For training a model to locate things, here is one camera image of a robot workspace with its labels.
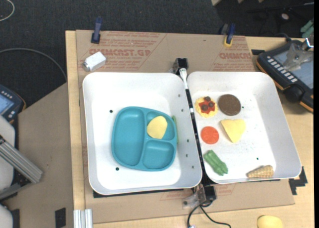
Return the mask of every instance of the brown toy patty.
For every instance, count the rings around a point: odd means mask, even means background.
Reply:
[[[238,98],[230,94],[219,97],[218,106],[226,115],[236,115],[241,110],[241,104]]]

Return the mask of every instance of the blue clamp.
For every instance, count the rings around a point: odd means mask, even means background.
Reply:
[[[102,26],[102,18],[98,16],[95,20],[95,28],[94,32],[92,33],[91,43],[99,44],[100,43],[100,30]]]
[[[231,45],[233,43],[234,33],[235,33],[235,24],[232,23],[232,24],[230,24],[228,34],[226,35],[225,40],[224,40],[225,47],[231,47]]]

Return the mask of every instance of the wooden table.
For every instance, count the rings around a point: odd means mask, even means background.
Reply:
[[[250,49],[271,50],[282,46],[284,38],[246,37]],[[68,95],[70,112],[70,137],[72,153],[73,206],[75,210],[85,209],[85,193],[83,178],[83,160],[81,146],[81,122],[79,109],[78,65],[76,49],[76,32],[66,31],[66,56],[68,71]],[[315,227],[314,211],[314,116],[303,107],[289,103],[279,94],[287,122],[289,124],[302,166],[305,169],[308,183],[297,188],[294,196],[295,204],[289,206],[270,207],[210,213],[219,222],[231,224],[232,228],[257,227],[257,218],[261,215],[278,216],[284,227]],[[154,218],[135,221],[95,224],[95,228],[185,228],[187,216]],[[193,215],[190,223],[198,228],[223,227],[212,222],[204,214]]]

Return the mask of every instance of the yellow heart-shaped toy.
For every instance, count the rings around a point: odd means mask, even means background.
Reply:
[[[148,126],[147,133],[152,138],[162,139],[167,129],[167,121],[164,116],[157,116],[153,118]]]
[[[231,142],[236,143],[240,140],[246,130],[246,123],[243,119],[225,119],[220,121]]]

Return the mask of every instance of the black floor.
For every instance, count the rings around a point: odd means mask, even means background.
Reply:
[[[65,82],[53,58],[66,73],[65,31],[102,30],[218,34],[235,23],[236,35],[301,37],[300,28],[314,17],[314,0],[0,0],[0,84],[21,95],[27,105]],[[248,11],[259,9],[260,12]],[[285,11],[290,20],[278,15]],[[34,49],[40,53],[11,48]]]

